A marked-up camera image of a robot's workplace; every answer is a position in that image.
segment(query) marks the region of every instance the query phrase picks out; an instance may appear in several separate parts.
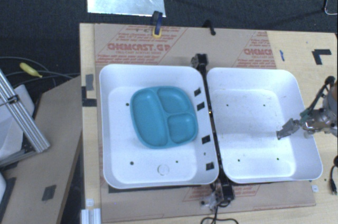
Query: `white container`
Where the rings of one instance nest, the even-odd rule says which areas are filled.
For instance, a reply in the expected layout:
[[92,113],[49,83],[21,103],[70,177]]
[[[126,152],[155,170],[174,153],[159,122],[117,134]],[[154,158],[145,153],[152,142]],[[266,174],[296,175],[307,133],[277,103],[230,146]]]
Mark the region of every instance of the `white container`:
[[[209,184],[219,174],[201,74],[191,67],[112,64],[100,73],[104,176],[117,189]],[[287,71],[214,68],[208,85],[226,175],[237,183],[312,180],[322,164],[313,137],[299,130],[277,139],[304,104]],[[138,139],[130,99],[140,89],[174,86],[192,102],[198,134],[190,143],[163,149]],[[204,108],[197,110],[197,105]]]
[[[164,149],[146,147],[138,139],[130,99],[140,89],[174,86],[182,89],[195,108],[197,137],[190,143]],[[112,64],[100,73],[103,171],[118,189],[210,184],[219,174],[200,73],[191,67]],[[197,111],[197,105],[204,108]],[[203,143],[202,138],[210,138]]]
[[209,94],[224,171],[236,183],[313,180],[322,162],[313,136],[276,131],[304,110],[295,77],[284,70],[213,68]]

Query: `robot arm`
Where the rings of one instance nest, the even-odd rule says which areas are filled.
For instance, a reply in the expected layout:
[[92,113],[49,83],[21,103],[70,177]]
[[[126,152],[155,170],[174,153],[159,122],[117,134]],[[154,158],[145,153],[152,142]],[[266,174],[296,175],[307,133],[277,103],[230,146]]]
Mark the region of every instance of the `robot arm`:
[[[300,128],[305,130],[307,135],[323,131],[337,137],[337,81],[334,83],[334,80],[334,77],[331,76],[326,78],[325,84],[319,90],[311,105],[301,112],[300,120],[291,118],[283,125],[282,130],[276,132],[278,139],[289,136]],[[321,97],[324,98],[323,107],[314,109]]]

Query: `blue tape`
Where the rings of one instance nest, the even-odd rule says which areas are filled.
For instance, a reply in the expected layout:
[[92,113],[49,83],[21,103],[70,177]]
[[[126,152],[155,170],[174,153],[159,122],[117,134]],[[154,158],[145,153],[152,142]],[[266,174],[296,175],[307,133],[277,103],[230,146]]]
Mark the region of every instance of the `blue tape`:
[[161,26],[162,26],[162,13],[159,13],[158,19],[157,19],[157,22],[156,22],[156,27],[155,27],[155,34],[156,35],[159,35],[159,31],[161,29]]
[[283,53],[283,51],[282,51],[282,50],[279,50],[279,53],[280,53],[280,56],[281,56],[282,61],[285,61],[285,60],[284,60],[284,53]]

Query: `wooden board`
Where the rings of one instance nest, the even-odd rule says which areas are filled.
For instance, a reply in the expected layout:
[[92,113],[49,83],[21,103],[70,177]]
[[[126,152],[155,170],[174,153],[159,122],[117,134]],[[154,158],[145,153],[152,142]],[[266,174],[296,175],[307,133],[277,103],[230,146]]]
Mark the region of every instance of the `wooden board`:
[[[116,25],[115,28],[117,31],[126,29],[123,25]],[[209,60],[212,61],[213,64],[222,61],[223,67],[233,67],[238,66],[239,59],[245,62],[245,57],[242,55],[235,58],[235,63],[229,63],[224,60],[223,54],[231,53],[231,50],[222,50],[221,44],[222,42],[229,41],[227,38],[223,38],[223,35],[233,35],[231,41],[232,44],[236,44],[236,37],[239,42],[247,35],[252,35],[256,33],[255,31],[246,31],[246,30],[226,30],[226,29],[217,29],[217,37],[213,38],[210,35],[208,29],[197,29],[191,28],[187,30],[183,30],[180,40],[184,39],[186,41],[186,45],[179,47],[179,45],[175,45],[172,47],[172,53],[162,54],[163,58],[160,61],[156,61],[154,58],[153,64],[170,64],[170,65],[189,65],[190,58],[194,55],[192,52],[206,52],[209,55]],[[90,60],[84,59],[83,70],[82,73],[82,85],[85,86],[85,75],[93,74],[95,76],[95,59],[93,57],[93,43],[94,39],[100,37],[100,35],[95,35],[98,33],[98,30],[95,30],[95,26],[92,24],[81,24],[80,26],[80,36],[81,36],[81,56],[82,51],[84,52],[86,58],[90,56]],[[272,49],[273,56],[275,58],[276,67],[278,69],[285,69],[290,71],[298,80],[299,86],[301,88],[301,93],[304,99],[304,104],[307,106],[314,98],[316,92],[319,90],[321,85],[323,84],[325,78],[328,75],[336,76],[337,71],[337,40],[334,34],[325,34],[325,33],[297,33],[297,32],[267,32],[268,41],[270,44],[270,48]],[[312,51],[315,49],[330,49],[331,56],[321,56],[322,65],[317,65],[315,63],[314,57],[312,55]],[[91,92],[94,95],[92,97],[96,97],[95,95],[95,82],[94,82],[94,90]],[[96,112],[95,108],[89,107],[84,108],[84,112],[89,112],[90,118],[84,120],[83,122],[83,134],[84,139],[88,140],[88,143],[84,143],[84,147],[86,146],[94,146],[96,148],[88,148],[88,150],[93,150],[94,153],[85,156],[86,159],[90,159],[92,161],[98,161],[98,150],[99,147],[97,142],[97,132],[95,133],[95,128],[97,129],[97,120],[92,117]],[[245,212],[245,213],[227,213],[224,215],[220,215],[221,218],[229,218],[234,217],[240,221],[240,223],[333,223],[335,219],[337,219],[337,212],[334,210],[334,206],[337,205],[336,196],[332,196],[330,190],[328,188],[328,182],[325,181],[328,177],[328,173],[332,166],[332,159],[337,154],[337,140],[333,135],[324,135],[322,133],[316,134],[316,141],[318,145],[318,149],[320,151],[320,155],[322,158],[324,172],[321,178],[312,182],[312,185],[317,185],[319,188],[318,193],[314,193],[315,199],[317,201],[317,205],[315,207],[307,207],[307,208],[297,208],[297,209],[281,209],[281,210],[269,210],[269,211],[257,211],[257,212]],[[90,182],[90,184],[86,185],[86,198],[94,199],[94,206],[91,208],[100,208],[100,180],[99,174],[96,171],[93,171],[92,166],[90,164],[87,165],[86,160],[84,163],[84,172],[86,182]],[[123,194],[120,195],[121,200],[127,199],[127,197]],[[284,204],[284,206],[279,207],[260,207],[256,210],[263,209],[279,209],[279,208],[288,208],[302,206],[301,204]],[[132,208],[124,207],[121,210],[133,210]],[[158,220],[144,220],[137,223],[196,223],[199,222],[201,216],[199,217],[185,217],[185,218],[167,218],[167,219],[158,219]]]
[[[81,147],[80,78],[42,95],[35,122],[51,147],[4,172],[16,178],[2,224],[60,223]],[[54,197],[42,201],[45,188]]]

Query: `sticker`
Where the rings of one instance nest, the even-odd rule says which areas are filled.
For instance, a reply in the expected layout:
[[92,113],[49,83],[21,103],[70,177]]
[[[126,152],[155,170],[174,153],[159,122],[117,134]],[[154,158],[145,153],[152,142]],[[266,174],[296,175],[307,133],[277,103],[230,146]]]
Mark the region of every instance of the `sticker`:
[[276,69],[267,32],[255,32],[233,67]]
[[96,65],[111,63],[157,65],[187,28],[162,27],[162,36],[152,36],[152,26],[124,26],[96,55]]
[[313,192],[318,192],[319,191],[319,189],[318,189],[318,186],[317,185],[311,185],[311,188],[312,188],[312,191]]
[[243,185],[243,186],[234,186],[233,191],[235,197],[250,197],[250,196],[256,196],[260,185]]
[[94,199],[86,199],[86,207],[94,206]]
[[189,188],[183,201],[199,201],[205,197],[210,196],[211,192],[212,190],[209,185]]

